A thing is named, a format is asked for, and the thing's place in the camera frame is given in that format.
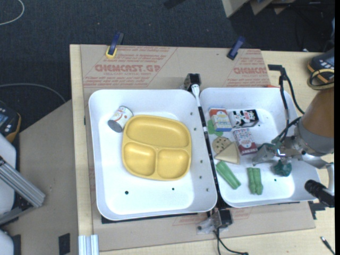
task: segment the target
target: can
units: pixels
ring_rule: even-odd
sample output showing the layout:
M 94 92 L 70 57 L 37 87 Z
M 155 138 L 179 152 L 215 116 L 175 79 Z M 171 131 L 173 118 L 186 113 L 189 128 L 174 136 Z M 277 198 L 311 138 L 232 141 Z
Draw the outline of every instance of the can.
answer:
M 113 116 L 109 119 L 107 124 L 115 132 L 122 132 L 127 121 L 133 116 L 132 111 L 130 111 L 125 106 L 120 106 L 118 110 L 115 111 Z

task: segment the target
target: black device with yellow trim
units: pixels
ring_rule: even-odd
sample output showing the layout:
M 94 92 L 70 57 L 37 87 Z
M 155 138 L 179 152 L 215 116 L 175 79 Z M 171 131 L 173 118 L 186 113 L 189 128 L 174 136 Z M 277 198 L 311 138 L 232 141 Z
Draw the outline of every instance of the black device with yellow trim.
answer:
M 9 141 L 13 142 L 19 132 L 21 116 L 15 110 L 0 104 L 0 133 Z

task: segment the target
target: white tray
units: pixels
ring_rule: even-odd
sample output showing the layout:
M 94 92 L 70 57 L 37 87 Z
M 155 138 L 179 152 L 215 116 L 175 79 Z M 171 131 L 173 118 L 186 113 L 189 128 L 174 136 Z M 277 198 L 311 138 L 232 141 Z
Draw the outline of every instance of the white tray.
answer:
M 130 174 L 121 155 L 123 133 L 107 125 L 119 106 L 134 115 L 163 116 L 189 129 L 192 159 L 180 180 L 156 181 Z M 217 192 L 194 96 L 184 90 L 98 90 L 89 99 L 97 206 L 110 220 L 125 220 L 211 210 Z
M 297 118 L 297 113 L 291 96 L 286 92 L 285 98 L 291 122 Z M 211 107 L 223 107 L 227 112 L 255 109 L 259 116 L 259 123 L 249 129 L 257 146 L 265 142 L 270 143 L 286 125 L 283 101 L 278 88 L 208 88 L 202 91 L 200 100 L 206 122 L 210 119 L 208 111 Z M 294 127 L 290 128 L 289 136 L 293 134 L 293 129 Z M 224 132 L 223 136 L 234 141 L 232 132 Z M 209 135 L 210 146 L 215 138 L 216 135 Z M 232 207 L 248 207 L 315 199 L 304 189 L 304 184 L 309 179 L 320 182 L 317 169 L 303 161 L 293 161 L 291 174 L 288 177 L 278 176 L 271 170 L 278 159 L 256 165 L 261 169 L 263 193 L 262 195 L 251 194 L 246 167 L 252 167 L 254 156 L 255 154 L 241 156 L 239 165 L 227 163 L 241 182 L 241 186 L 236 190 L 217 175 L 221 196 L 227 204 Z

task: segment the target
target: divided yellow plate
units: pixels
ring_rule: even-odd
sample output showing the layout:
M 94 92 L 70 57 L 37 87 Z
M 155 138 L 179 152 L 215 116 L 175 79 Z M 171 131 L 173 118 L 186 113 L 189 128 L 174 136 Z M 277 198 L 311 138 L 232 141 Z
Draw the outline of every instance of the divided yellow plate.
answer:
M 181 122 L 160 116 L 136 115 L 123 132 L 122 158 L 133 175 L 173 181 L 184 177 L 191 163 L 191 136 Z

